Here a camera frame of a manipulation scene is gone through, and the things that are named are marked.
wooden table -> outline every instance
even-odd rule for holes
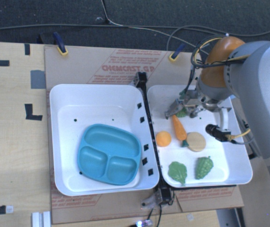
[[[31,225],[33,212],[51,211],[49,151],[45,89],[31,89],[30,72],[45,70],[44,46],[32,44],[25,55],[24,44],[0,43],[0,206],[12,205],[13,213],[0,215],[0,226]],[[25,104],[41,121],[26,120]],[[219,227],[215,210],[162,215],[160,226]],[[53,226],[122,226],[139,218],[123,218]]]

black connector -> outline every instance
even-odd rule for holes
[[[221,131],[217,125],[208,124],[206,126],[206,132],[215,137],[216,140],[220,142],[227,142],[228,138],[226,137],[227,134],[231,134],[230,131]]]

blue clip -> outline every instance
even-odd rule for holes
[[[60,35],[57,32],[53,33],[53,37],[57,43],[57,50],[62,56],[66,56],[68,54],[68,50],[65,48],[63,39],[60,37]]]
[[[169,60],[170,60],[171,62],[176,61],[176,59],[177,59],[179,53],[180,53],[185,47],[186,47],[186,44],[181,44],[181,45],[177,48],[177,50],[176,50],[175,52],[173,52],[173,53],[169,56]]]

cardboard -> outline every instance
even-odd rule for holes
[[[143,209],[141,201],[151,196],[153,189],[79,197],[64,196],[57,190],[54,183],[49,93],[58,84],[134,84],[139,71],[147,74],[147,89],[153,85],[186,85],[191,54],[181,52],[177,60],[171,62],[168,59],[171,52],[165,51],[74,46],[67,49],[68,55],[62,56],[56,46],[45,46],[52,223],[146,217],[150,210]],[[237,186],[188,189],[175,191],[175,194],[175,201],[163,208],[163,214],[243,206]]]

green vegetable toy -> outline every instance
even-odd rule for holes
[[[204,178],[211,171],[213,166],[214,164],[213,164],[213,161],[211,160],[211,157],[198,158],[195,178],[196,179]]]
[[[168,175],[175,181],[180,182],[183,186],[186,184],[187,168],[184,164],[173,161],[169,165]]]

